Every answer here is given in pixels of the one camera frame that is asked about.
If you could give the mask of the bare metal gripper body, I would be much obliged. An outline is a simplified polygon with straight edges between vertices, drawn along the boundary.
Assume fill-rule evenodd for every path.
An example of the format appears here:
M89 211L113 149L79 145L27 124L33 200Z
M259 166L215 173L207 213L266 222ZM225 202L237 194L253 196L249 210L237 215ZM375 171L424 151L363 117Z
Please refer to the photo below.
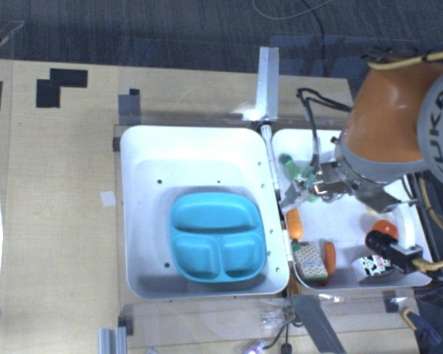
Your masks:
M332 202L343 195L353 196L357 175L342 162L324 162L319 166L314 182L314 192L325 202Z

